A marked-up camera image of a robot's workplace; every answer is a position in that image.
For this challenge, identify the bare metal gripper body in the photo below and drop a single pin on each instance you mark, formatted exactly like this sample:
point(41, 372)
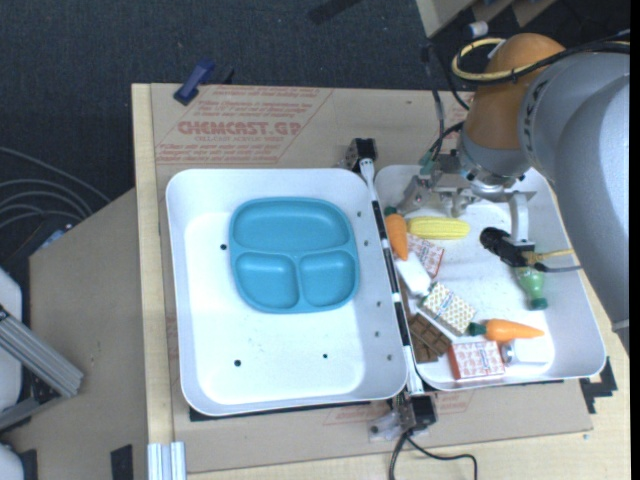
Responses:
point(457, 170)

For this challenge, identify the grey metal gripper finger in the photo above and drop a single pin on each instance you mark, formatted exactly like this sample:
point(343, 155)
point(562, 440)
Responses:
point(416, 195)
point(459, 204)

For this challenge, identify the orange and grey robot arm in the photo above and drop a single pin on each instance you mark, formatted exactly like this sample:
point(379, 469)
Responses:
point(575, 133)

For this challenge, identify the yellow corn cob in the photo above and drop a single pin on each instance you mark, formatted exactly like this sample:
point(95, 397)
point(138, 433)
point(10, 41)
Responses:
point(439, 228)

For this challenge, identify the orange carrot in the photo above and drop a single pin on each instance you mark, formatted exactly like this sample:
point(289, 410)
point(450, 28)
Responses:
point(510, 330)
point(398, 233)

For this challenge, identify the red and white patterned packet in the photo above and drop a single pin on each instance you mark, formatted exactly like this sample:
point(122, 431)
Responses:
point(430, 255)

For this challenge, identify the thin black and white rod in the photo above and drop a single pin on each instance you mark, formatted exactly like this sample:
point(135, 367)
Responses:
point(390, 263)

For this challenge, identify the white plastic tray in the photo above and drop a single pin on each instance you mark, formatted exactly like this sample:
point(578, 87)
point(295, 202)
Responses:
point(280, 358)
point(480, 278)

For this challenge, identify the orange dotted white carton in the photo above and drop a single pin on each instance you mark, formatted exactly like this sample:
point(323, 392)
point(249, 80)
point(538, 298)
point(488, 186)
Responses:
point(452, 308)

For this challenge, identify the green plastic bottle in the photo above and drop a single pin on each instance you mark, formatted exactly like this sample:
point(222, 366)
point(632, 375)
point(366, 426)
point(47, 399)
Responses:
point(533, 284)

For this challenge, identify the blue divided plate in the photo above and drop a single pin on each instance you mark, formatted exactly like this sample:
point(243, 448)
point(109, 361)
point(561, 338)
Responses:
point(292, 253)

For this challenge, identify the brown chocolate bar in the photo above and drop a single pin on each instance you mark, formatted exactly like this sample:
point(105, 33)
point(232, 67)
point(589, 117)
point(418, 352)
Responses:
point(428, 338)

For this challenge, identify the red and white carton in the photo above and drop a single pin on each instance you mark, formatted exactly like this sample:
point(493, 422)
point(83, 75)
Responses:
point(476, 360)

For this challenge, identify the white can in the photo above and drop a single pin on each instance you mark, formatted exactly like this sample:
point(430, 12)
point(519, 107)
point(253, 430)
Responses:
point(530, 352)

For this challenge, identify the brown cardboard board red print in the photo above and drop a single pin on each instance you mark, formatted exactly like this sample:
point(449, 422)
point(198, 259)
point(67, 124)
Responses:
point(240, 133)

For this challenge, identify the black cylinder on white bracket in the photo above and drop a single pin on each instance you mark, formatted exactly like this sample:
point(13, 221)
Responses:
point(516, 249)

